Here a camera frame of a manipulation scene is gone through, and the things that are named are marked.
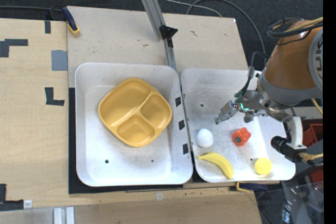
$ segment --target banana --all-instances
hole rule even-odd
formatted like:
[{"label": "banana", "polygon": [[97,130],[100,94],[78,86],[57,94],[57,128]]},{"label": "banana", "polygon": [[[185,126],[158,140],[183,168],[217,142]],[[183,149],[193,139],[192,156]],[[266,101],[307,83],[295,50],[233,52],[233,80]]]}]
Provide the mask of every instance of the banana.
[{"label": "banana", "polygon": [[224,175],[226,175],[229,179],[233,178],[232,165],[227,160],[227,158],[223,157],[221,154],[218,154],[216,152],[209,152],[204,154],[203,156],[197,156],[197,159],[203,159],[205,161],[218,165],[222,169]]}]

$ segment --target red bell pepper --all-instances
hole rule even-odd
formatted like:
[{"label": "red bell pepper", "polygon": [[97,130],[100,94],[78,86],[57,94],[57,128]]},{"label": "red bell pepper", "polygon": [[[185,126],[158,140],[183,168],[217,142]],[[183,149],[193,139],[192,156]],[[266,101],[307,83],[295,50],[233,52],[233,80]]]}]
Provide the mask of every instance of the red bell pepper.
[{"label": "red bell pepper", "polygon": [[251,137],[251,133],[245,128],[240,128],[232,134],[232,140],[237,146],[244,146]]}]

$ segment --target wooden table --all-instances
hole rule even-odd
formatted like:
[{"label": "wooden table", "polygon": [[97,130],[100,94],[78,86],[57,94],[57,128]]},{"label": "wooden table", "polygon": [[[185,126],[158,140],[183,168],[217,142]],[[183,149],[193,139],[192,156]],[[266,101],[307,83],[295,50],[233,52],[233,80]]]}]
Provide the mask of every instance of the wooden table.
[{"label": "wooden table", "polygon": [[[76,206],[79,223],[110,223],[112,216],[116,223],[261,223],[254,194],[229,191],[228,184],[190,180],[180,189],[68,194],[68,89],[75,86],[76,68],[84,62],[166,64],[146,13],[68,8],[78,35],[65,22],[0,19],[0,41],[9,44],[8,57],[0,57],[0,183],[7,184],[6,199],[31,200],[34,208]],[[179,73],[188,67],[247,69],[234,19],[164,17],[179,30],[173,37]],[[10,39],[28,44],[15,46]],[[67,52],[67,70],[55,68],[55,51]],[[64,104],[46,104],[46,88]],[[26,213],[1,214],[10,219]]]}]

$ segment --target lemon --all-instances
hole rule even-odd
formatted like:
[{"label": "lemon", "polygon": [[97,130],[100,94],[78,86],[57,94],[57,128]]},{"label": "lemon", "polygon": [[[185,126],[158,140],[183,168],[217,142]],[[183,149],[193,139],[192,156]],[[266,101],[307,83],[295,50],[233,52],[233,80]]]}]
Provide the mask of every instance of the lemon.
[{"label": "lemon", "polygon": [[259,158],[254,164],[254,170],[258,175],[267,175],[272,170],[272,162],[268,158]]}]

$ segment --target white tray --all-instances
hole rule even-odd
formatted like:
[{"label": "white tray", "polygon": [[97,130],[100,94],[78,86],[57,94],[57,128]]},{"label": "white tray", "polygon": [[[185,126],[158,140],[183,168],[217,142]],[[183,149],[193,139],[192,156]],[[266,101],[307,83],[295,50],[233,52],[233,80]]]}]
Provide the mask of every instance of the white tray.
[{"label": "white tray", "polygon": [[[195,168],[199,176],[207,182],[237,182],[258,180],[289,180],[295,174],[295,164],[287,160],[270,145],[276,136],[286,137],[283,124],[271,117],[255,117],[252,122],[244,122],[244,114],[235,116],[220,124],[215,124],[215,116],[234,94],[246,83],[247,71],[189,68],[182,72],[181,85],[184,95],[185,113],[194,153]],[[256,79],[252,79],[249,89],[255,89]],[[241,127],[251,133],[248,142],[238,147],[231,134]],[[210,148],[201,148],[196,141],[200,129],[209,129],[214,136]],[[234,177],[228,179],[215,164],[197,160],[197,155],[217,152],[226,157],[234,169]],[[267,176],[257,175],[254,162],[260,157],[272,161],[272,172]]]},{"label": "white tray", "polygon": [[[98,105],[116,85],[127,78],[140,78],[155,87],[169,102],[173,118],[152,143],[129,147],[100,121]],[[193,172],[180,79],[168,66],[120,63],[84,63],[75,74],[76,154],[80,180],[93,187],[175,185],[187,182]]]}]

